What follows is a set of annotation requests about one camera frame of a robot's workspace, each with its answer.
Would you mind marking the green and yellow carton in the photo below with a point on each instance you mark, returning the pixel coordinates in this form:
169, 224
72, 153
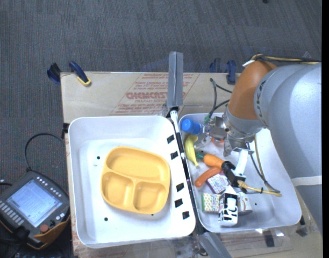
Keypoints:
210, 202

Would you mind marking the orange sausage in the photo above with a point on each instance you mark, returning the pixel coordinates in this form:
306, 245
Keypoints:
206, 176

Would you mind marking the pink and white packet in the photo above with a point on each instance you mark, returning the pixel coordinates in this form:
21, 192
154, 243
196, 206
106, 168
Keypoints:
217, 183

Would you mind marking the white plastic tray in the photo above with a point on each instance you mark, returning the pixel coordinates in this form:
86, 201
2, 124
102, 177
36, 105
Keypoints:
127, 128
272, 211

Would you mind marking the clear bottle with blue cap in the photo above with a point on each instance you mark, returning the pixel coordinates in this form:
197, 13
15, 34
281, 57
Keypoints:
191, 126

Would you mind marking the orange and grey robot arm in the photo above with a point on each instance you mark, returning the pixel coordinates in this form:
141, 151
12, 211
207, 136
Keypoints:
285, 111

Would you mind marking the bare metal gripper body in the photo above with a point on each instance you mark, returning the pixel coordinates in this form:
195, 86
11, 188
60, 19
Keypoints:
219, 133

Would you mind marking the yellow divided plate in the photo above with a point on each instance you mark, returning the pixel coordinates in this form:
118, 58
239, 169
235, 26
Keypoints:
135, 180

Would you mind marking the white and black carton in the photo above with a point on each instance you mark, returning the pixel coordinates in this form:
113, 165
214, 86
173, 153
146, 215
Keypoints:
228, 211

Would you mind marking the black cylinder on white bracket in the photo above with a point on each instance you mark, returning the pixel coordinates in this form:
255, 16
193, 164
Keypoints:
232, 175

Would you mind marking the brown cardboard board red print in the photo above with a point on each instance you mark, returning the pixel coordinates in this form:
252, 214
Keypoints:
100, 95

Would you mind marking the yellow banana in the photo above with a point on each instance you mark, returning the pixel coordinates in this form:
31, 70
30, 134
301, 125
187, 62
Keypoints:
191, 149

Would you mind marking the orange carrot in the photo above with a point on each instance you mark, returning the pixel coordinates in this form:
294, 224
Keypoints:
213, 160

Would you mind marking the white and orange carton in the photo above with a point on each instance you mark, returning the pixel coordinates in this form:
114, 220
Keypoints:
245, 204

